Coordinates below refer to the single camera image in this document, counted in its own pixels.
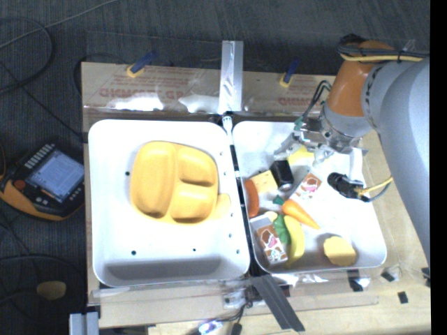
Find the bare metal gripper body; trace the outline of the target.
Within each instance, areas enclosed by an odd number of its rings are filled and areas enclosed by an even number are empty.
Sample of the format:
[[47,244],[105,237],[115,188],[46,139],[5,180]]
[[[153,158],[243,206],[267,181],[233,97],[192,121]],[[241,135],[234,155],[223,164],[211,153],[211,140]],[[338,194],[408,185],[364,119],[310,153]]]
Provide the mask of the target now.
[[349,154],[362,139],[362,136],[338,131],[324,118],[299,118],[295,121],[294,133],[308,149],[325,147],[341,154]]

